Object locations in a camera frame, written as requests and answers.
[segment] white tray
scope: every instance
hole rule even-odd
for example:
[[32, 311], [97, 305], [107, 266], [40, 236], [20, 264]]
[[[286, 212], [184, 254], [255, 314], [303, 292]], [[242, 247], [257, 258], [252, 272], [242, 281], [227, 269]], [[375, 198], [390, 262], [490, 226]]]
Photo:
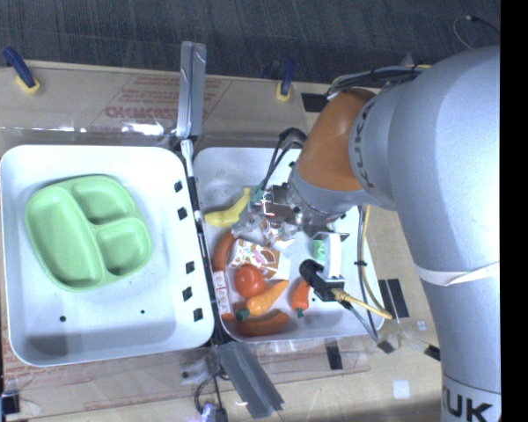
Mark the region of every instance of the white tray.
[[[41, 268], [24, 209], [38, 189], [88, 174], [106, 174], [127, 187], [149, 228], [152, 256], [127, 279], [92, 291], [65, 291]], [[209, 339], [215, 321], [184, 168], [172, 152], [19, 146], [0, 162], [0, 195], [10, 342], [22, 361], [44, 367], [108, 360], [194, 348]], [[183, 220], [182, 207], [188, 214]], [[189, 262], [194, 270], [187, 273]], [[192, 296], [184, 301], [188, 287]], [[195, 321], [200, 310], [202, 318]]]
[[[194, 173], [197, 178], [197, 192], [202, 212], [227, 208], [242, 195], [244, 187], [258, 185], [266, 175], [272, 153], [273, 149], [263, 148], [214, 147], [202, 150], [194, 159]], [[291, 161], [297, 160], [298, 155], [299, 150], [288, 152], [268, 184], [280, 185], [283, 181], [287, 181], [290, 173], [289, 164]], [[338, 221], [334, 226], [336, 231], [350, 234], [342, 243], [342, 275], [346, 279], [344, 289], [354, 297], [363, 300], [357, 267], [354, 264], [357, 256], [357, 227], [358, 211], [356, 207], [347, 213], [347, 217]], [[217, 240], [226, 230], [205, 224], [209, 252], [213, 252]], [[249, 236], [245, 236], [245, 238], [254, 242], [263, 241], [257, 232], [253, 232]], [[314, 300], [311, 299], [310, 307], [302, 318], [297, 318], [296, 312], [290, 308], [290, 286], [300, 276], [299, 265], [305, 259], [312, 258], [311, 247], [311, 239], [303, 233], [298, 233], [294, 242], [282, 251], [291, 261], [291, 283], [273, 308], [281, 309], [290, 315], [290, 322], [286, 329], [273, 336], [247, 338], [237, 332], [235, 328], [236, 322], [227, 322], [225, 323], [225, 328], [233, 338], [245, 342], [261, 342], [338, 338], [367, 334], [358, 319], [336, 302], [322, 302], [315, 296]], [[367, 280], [378, 302], [382, 302], [367, 243], [364, 247], [364, 260], [368, 264], [366, 266]], [[230, 280], [232, 276], [233, 271], [227, 271], [227, 279]], [[231, 285], [230, 281], [228, 284], [233, 304], [234, 302], [243, 301], [244, 298], [234, 290], [234, 286]], [[355, 308], [367, 321], [366, 310], [356, 305]], [[374, 314], [372, 314], [372, 320], [377, 329], [381, 327], [384, 321], [381, 316]]]

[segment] white band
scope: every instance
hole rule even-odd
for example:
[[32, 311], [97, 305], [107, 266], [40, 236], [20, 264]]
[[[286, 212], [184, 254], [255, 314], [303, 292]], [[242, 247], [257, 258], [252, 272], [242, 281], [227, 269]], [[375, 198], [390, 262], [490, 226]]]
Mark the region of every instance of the white band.
[[421, 280], [427, 281], [433, 285], [450, 286], [468, 281], [482, 280], [484, 278], [498, 275], [501, 271], [501, 261], [497, 261], [489, 266], [482, 267], [471, 272], [438, 272], [423, 269], [415, 265]]

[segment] dark floor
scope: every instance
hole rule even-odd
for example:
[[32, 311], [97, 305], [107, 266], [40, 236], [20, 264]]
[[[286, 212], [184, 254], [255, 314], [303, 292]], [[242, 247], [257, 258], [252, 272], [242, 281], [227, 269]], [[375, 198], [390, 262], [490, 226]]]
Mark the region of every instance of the dark floor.
[[330, 83], [407, 54], [433, 64], [498, 44], [500, 28], [501, 0], [0, 0], [0, 65], [13, 46], [34, 60], [177, 70], [192, 40], [207, 46], [208, 74], [260, 77], [289, 56], [296, 80]]

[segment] yellow banana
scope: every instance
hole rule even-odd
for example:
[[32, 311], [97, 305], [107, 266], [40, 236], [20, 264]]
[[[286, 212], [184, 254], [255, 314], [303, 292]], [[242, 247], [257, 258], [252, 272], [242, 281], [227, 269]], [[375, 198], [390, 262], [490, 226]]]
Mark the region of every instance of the yellow banana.
[[250, 187], [244, 189], [243, 196], [232, 207], [207, 213], [203, 216], [203, 220], [214, 227], [230, 227], [238, 222], [238, 216], [245, 209], [248, 199], [250, 199]]

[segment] orange carrot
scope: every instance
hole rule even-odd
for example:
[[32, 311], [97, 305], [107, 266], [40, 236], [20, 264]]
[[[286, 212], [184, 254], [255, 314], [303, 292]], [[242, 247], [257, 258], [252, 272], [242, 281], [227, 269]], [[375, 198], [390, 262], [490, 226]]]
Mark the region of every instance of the orange carrot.
[[270, 309], [284, 289], [288, 286], [288, 280], [278, 280], [268, 286], [261, 293], [253, 295], [246, 300], [246, 309], [237, 311], [238, 320], [245, 320], [248, 316], [260, 316]]
[[211, 259], [217, 306], [219, 308], [219, 314], [224, 321], [235, 320], [235, 316], [231, 312], [231, 301], [229, 300], [229, 291], [224, 277], [225, 271], [227, 270], [227, 252], [235, 242], [235, 239], [235, 236], [228, 230], [217, 241], [213, 258]]
[[237, 331], [244, 336], [269, 336], [281, 331], [290, 317], [277, 309], [273, 314], [248, 319], [237, 324]]
[[307, 281], [301, 279], [297, 283], [296, 290], [291, 296], [290, 306], [297, 311], [297, 317], [303, 317], [303, 312], [309, 308], [309, 291], [311, 285]]

